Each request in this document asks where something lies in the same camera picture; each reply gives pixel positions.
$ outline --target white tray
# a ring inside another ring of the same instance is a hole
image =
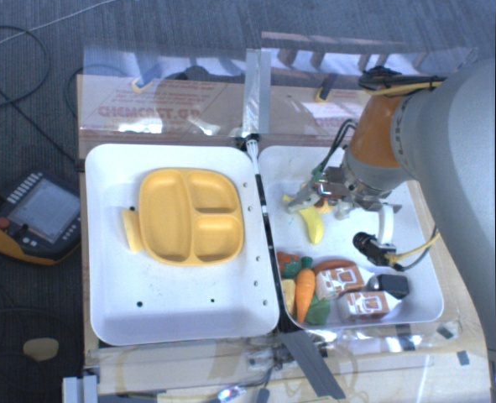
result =
[[[287,212],[282,201],[283,194],[294,196],[300,185],[311,178],[311,170],[324,159],[327,152],[328,148],[294,146],[271,146],[261,152],[259,167],[276,252],[311,256],[314,264],[324,259],[344,257],[375,274],[396,274],[391,268],[374,266],[352,245],[352,238],[358,232],[379,234],[379,215],[376,212],[355,209],[350,217],[344,220],[336,219],[332,212],[323,214],[325,232],[322,241],[317,245],[310,243],[300,215]],[[339,166],[342,154],[342,149],[336,151],[329,165]],[[392,243],[396,245],[397,253],[422,245],[425,240],[406,184],[395,189],[386,202],[402,205],[402,209],[394,215]],[[430,256],[426,255],[416,267],[406,271],[405,275],[408,277],[410,293],[385,317],[378,320],[343,322],[337,314],[334,299],[331,301],[330,316],[325,328],[435,321],[443,311],[443,296]],[[321,328],[307,323],[302,327]]]
[[[208,266],[163,264],[128,248],[121,211],[138,206],[152,170],[219,171],[236,186],[244,216],[243,247]],[[111,345],[258,336],[279,317],[252,164],[227,147],[104,144],[86,158],[91,325]]]

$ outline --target yellow cable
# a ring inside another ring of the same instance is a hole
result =
[[[413,254],[417,254],[422,250],[429,248],[436,240],[438,240],[438,238],[440,238],[440,232],[437,232],[428,242],[423,243],[421,246],[418,246],[417,248],[412,249],[411,251],[404,252],[402,254],[386,254],[385,258],[388,259],[390,264],[397,263],[398,261],[401,261],[406,257],[410,257]]]
[[[442,81],[421,82],[421,83],[417,83],[417,84],[392,86],[390,88],[383,88],[380,90],[367,90],[367,89],[365,89],[364,91],[369,96],[387,96],[388,94],[394,94],[396,92],[421,90],[421,89],[425,89],[425,88],[433,88],[435,86],[439,86],[441,83],[442,83]]]

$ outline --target gray floor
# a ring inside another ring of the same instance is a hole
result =
[[[0,44],[0,102],[35,85],[50,62],[39,89],[0,106],[0,190],[34,167],[77,183],[76,120],[69,106],[74,106],[74,92],[70,84],[66,87],[84,65],[90,43],[243,52],[260,47],[263,32],[279,32],[392,42],[425,51],[473,50],[475,60],[495,56],[496,50],[496,0],[117,0],[81,12],[105,1],[0,0],[0,26],[34,29],[44,43],[44,51],[29,36]],[[0,40],[17,32],[0,28]],[[68,104],[66,91],[72,91]],[[21,388],[55,388],[61,377],[77,371],[80,258],[76,253],[45,268],[0,254],[0,286],[8,295],[0,298],[0,307],[11,306],[10,299],[13,306],[43,309],[62,320],[0,315],[0,353],[21,351],[23,340],[44,335],[61,341],[58,363],[44,370],[0,356],[0,402],[61,401],[58,390],[35,395]]]

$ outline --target orange cylinder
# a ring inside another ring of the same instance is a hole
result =
[[[371,96],[350,141],[353,157],[367,165],[400,167],[390,141],[391,120],[402,97]]]

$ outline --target yellow plate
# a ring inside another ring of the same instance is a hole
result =
[[[140,186],[138,213],[143,245],[163,263],[223,263],[243,246],[238,192],[226,176],[215,171],[153,171]]]

